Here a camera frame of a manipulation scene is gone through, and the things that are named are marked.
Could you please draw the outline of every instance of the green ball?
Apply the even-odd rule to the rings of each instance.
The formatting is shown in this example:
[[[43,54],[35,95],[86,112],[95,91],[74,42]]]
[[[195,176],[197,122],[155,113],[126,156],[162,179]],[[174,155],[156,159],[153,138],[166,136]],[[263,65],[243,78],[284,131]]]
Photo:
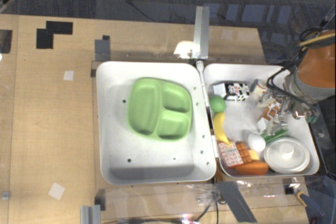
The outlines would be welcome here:
[[[226,109],[225,100],[219,95],[214,95],[209,98],[210,108],[214,112],[224,112]]]

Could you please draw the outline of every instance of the white egg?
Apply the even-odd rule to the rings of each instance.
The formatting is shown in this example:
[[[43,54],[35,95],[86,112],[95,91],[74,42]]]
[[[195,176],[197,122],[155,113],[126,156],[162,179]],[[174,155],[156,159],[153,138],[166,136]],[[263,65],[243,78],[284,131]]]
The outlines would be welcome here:
[[[248,135],[247,143],[248,143],[249,148],[256,152],[263,151],[266,146],[265,139],[259,134],[253,134],[253,133]]]

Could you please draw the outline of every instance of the green plate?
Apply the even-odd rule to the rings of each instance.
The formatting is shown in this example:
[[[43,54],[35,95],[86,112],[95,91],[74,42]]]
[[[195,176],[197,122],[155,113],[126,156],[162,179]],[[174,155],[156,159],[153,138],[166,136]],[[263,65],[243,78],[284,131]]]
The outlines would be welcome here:
[[[192,100],[183,87],[142,78],[131,90],[127,124],[138,134],[156,140],[178,140],[190,129]]]

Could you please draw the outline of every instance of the toy banana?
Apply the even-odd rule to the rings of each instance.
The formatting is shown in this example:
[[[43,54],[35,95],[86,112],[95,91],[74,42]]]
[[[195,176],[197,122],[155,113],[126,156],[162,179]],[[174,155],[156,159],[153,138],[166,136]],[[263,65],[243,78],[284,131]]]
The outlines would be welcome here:
[[[225,114],[224,112],[219,112],[214,117],[214,132],[217,140],[222,141],[229,146],[231,145],[229,139],[226,137],[223,131],[223,122],[224,122]]]

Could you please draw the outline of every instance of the orange sausage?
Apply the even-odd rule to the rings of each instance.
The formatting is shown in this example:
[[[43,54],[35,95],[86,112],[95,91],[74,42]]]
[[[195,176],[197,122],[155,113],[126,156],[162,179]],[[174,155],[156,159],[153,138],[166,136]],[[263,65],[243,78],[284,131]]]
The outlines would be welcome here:
[[[252,162],[236,166],[235,169],[242,175],[264,175],[269,167],[265,162]]]

